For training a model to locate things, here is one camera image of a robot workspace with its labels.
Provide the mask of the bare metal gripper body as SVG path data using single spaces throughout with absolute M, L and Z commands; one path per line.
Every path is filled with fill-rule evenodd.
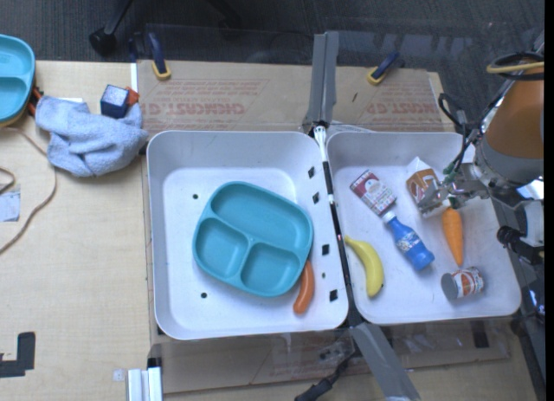
M 461 208 L 474 198 L 490 198 L 509 208 L 515 208 L 527 201 L 544 200 L 544 183 L 541 178 L 529 184 L 515 184 L 505 178 L 482 172 L 472 163 L 453 166 L 448 171 L 448 199 L 454 208 Z

